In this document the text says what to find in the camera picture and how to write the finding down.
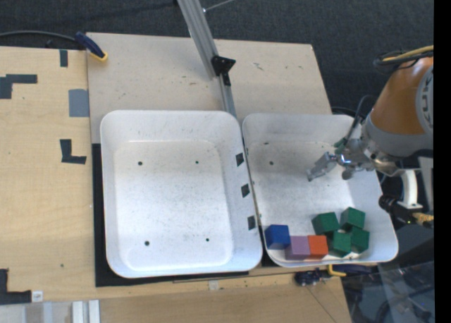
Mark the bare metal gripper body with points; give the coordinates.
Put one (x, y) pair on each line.
(361, 157)

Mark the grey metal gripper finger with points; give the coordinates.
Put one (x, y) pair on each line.
(349, 172)
(322, 165)

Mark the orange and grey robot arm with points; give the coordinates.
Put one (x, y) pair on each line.
(398, 103)

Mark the white plastic tray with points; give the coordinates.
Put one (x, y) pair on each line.
(176, 194)
(292, 194)

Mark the green cube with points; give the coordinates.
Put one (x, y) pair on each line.
(341, 243)
(325, 223)
(361, 238)
(353, 217)

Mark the orange cube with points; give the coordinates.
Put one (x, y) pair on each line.
(318, 245)

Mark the blue cube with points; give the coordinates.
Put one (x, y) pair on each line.
(276, 236)

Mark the purple cube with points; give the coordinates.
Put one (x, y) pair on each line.
(298, 247)

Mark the pale wood board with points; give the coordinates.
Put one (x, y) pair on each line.
(158, 74)

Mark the black cylinder on white bracket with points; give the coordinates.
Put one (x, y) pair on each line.
(410, 187)

